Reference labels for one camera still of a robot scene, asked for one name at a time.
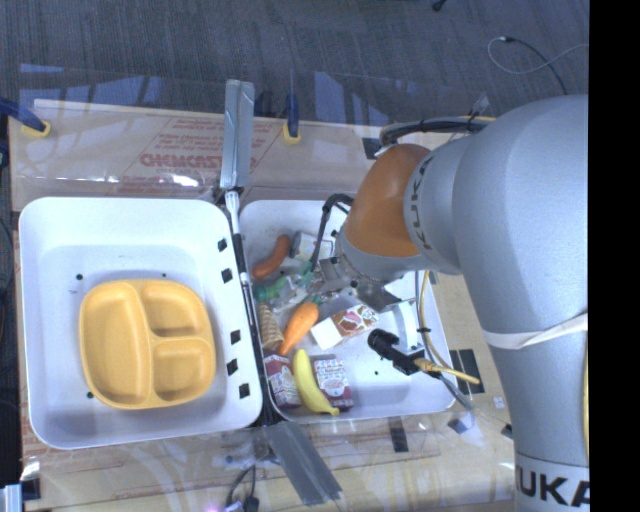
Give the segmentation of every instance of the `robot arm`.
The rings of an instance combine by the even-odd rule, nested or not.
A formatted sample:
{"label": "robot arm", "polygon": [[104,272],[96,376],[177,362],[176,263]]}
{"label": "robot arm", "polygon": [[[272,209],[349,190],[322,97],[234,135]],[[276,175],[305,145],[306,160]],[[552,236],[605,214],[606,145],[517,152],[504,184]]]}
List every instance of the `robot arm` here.
{"label": "robot arm", "polygon": [[[394,304],[384,285],[408,271],[464,276],[509,404],[519,511],[590,507],[587,119],[588,98],[564,96],[432,152],[390,147],[355,197],[337,257],[320,262],[334,287],[350,283],[378,310]],[[551,341],[522,348],[545,332]]]}

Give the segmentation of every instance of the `banana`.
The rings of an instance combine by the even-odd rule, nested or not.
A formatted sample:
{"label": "banana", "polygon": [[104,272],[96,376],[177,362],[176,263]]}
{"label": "banana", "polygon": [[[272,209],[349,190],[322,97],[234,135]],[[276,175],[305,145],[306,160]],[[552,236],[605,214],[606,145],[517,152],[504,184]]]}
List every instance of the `banana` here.
{"label": "banana", "polygon": [[328,412],[331,416],[340,414],[340,409],[333,407],[329,399],[318,387],[313,376],[313,368],[309,354],[304,349],[299,349],[293,356],[293,379],[302,402],[313,412]]}

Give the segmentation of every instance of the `carrot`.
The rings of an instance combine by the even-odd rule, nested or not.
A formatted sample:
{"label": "carrot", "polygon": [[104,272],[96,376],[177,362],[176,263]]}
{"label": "carrot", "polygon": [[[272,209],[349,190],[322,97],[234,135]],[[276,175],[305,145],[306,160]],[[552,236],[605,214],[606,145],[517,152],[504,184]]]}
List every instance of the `carrot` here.
{"label": "carrot", "polygon": [[256,279],[264,279],[269,274],[278,270],[278,267],[287,257],[290,246],[291,240],[289,237],[287,235],[280,235],[276,240],[276,245],[273,248],[271,255],[251,269],[253,277]]}
{"label": "carrot", "polygon": [[315,302],[303,302],[295,310],[284,330],[284,341],[278,347],[278,354],[286,356],[318,321],[318,305]]}

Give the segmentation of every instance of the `food package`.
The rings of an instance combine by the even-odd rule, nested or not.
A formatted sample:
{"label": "food package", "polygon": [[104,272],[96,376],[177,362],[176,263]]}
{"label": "food package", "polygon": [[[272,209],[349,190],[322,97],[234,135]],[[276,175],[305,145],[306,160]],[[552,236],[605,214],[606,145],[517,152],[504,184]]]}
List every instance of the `food package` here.
{"label": "food package", "polygon": [[351,387],[341,359],[334,354],[312,357],[313,373],[320,391],[333,407],[345,411],[353,407]]}
{"label": "food package", "polygon": [[278,354],[265,353],[264,365],[276,405],[281,409],[300,407],[302,400],[293,379],[289,359]]}
{"label": "food package", "polygon": [[378,323],[378,314],[365,304],[358,304],[318,322],[311,328],[316,343],[323,350],[341,341],[372,329]]}

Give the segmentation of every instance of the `kuka logo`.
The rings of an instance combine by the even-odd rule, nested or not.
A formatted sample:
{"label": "kuka logo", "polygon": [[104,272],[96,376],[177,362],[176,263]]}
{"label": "kuka logo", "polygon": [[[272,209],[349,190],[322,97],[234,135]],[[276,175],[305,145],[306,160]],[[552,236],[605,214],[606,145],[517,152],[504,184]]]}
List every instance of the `kuka logo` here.
{"label": "kuka logo", "polygon": [[525,470],[516,466],[516,489],[521,494],[542,501],[555,501],[558,505],[580,508],[582,505],[590,505],[589,481],[561,476],[547,476],[545,473]]}
{"label": "kuka logo", "polygon": [[433,157],[429,157],[428,159],[426,159],[423,162],[423,164],[420,166],[420,169],[418,170],[418,176],[416,176],[412,184],[413,194],[411,195],[411,204],[409,206],[409,209],[411,210],[411,213],[414,217],[412,222],[414,233],[418,238],[418,240],[420,240],[422,247],[424,247],[428,251],[430,251],[432,247],[427,242],[427,238],[424,234],[424,230],[422,229],[422,226],[420,224],[420,215],[418,210],[418,198],[419,198],[418,192],[420,190],[420,186],[422,185],[422,179],[424,177],[424,173],[427,170],[427,166],[429,165],[429,162],[431,162],[432,158]]}

